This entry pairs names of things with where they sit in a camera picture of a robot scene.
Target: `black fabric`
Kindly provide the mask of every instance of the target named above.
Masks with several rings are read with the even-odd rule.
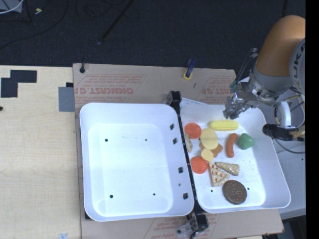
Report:
[[[73,63],[239,71],[284,14],[306,18],[306,0],[25,0],[0,14],[0,64]]]

